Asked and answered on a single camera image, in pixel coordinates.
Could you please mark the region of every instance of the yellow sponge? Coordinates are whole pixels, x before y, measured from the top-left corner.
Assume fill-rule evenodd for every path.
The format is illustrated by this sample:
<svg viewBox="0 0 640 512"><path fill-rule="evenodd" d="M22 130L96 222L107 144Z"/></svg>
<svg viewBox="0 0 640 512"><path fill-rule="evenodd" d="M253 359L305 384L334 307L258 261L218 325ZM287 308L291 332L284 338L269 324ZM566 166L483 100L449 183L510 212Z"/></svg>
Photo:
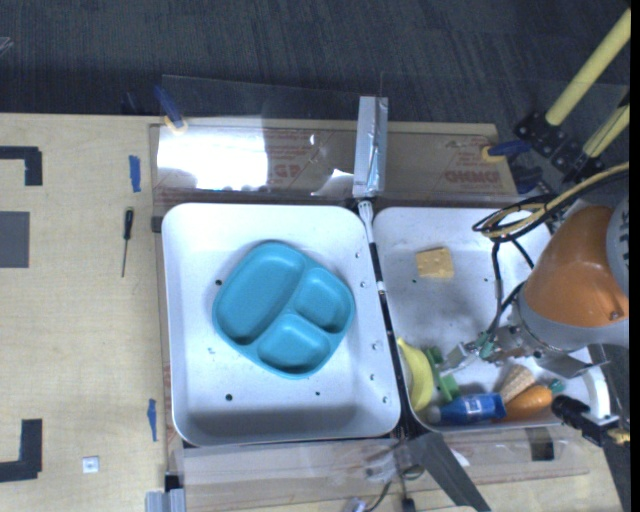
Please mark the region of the yellow sponge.
<svg viewBox="0 0 640 512"><path fill-rule="evenodd" d="M417 253L416 264L420 277L451 278L454 274L451 252L446 247Z"/></svg>

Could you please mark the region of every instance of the dark floor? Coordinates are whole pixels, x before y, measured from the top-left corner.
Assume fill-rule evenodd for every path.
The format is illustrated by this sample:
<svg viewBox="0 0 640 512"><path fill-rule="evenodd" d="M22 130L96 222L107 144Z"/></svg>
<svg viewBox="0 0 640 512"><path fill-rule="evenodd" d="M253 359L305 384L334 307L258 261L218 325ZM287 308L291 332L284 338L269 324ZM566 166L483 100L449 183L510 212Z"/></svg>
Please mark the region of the dark floor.
<svg viewBox="0 0 640 512"><path fill-rule="evenodd" d="M178 75L356 94L382 87L392 119L491 122L508 137L528 112L550 106L626 7L623 0L2 0L0 38L14 46L0 57L0 112L119 114L124 93L134 92L139 110L155 113L153 85ZM627 46L567 120L577 139L622 98L630 63ZM628 154L624 133L603 159L615 164ZM628 352L613 357L628 404ZM628 510L630 456L608 455Z"/></svg>

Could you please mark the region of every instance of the divided blue plate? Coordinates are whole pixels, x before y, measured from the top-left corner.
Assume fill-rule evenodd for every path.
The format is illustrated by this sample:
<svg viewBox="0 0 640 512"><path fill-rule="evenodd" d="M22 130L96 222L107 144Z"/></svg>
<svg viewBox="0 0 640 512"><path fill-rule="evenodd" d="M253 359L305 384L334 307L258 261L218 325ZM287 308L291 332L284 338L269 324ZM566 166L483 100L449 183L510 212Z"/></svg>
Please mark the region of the divided blue plate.
<svg viewBox="0 0 640 512"><path fill-rule="evenodd" d="M334 274L289 245L265 242L223 284L213 324L257 365L298 379L326 364L354 312L351 291Z"/></svg>

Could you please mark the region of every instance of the black corner marker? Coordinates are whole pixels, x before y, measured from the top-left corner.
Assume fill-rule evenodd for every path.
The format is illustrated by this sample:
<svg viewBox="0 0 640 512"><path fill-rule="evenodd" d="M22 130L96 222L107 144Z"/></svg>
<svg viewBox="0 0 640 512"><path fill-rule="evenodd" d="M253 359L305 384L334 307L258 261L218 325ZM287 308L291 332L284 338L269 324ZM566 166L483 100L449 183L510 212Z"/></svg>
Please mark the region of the black corner marker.
<svg viewBox="0 0 640 512"><path fill-rule="evenodd" d="M24 184L42 186L42 152L35 146L0 146L0 160L24 160Z"/></svg>
<svg viewBox="0 0 640 512"><path fill-rule="evenodd" d="M0 462L0 483L38 478L42 471L42 420L22 420L20 455L14 462Z"/></svg>

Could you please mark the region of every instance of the gray square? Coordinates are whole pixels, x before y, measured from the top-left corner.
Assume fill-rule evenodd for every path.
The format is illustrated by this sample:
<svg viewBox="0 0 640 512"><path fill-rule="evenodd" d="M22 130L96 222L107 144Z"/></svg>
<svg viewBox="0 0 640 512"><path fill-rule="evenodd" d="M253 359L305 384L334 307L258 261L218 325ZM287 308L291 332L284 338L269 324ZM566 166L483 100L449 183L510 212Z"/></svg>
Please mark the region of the gray square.
<svg viewBox="0 0 640 512"><path fill-rule="evenodd" d="M0 212L0 268L29 268L29 212Z"/></svg>

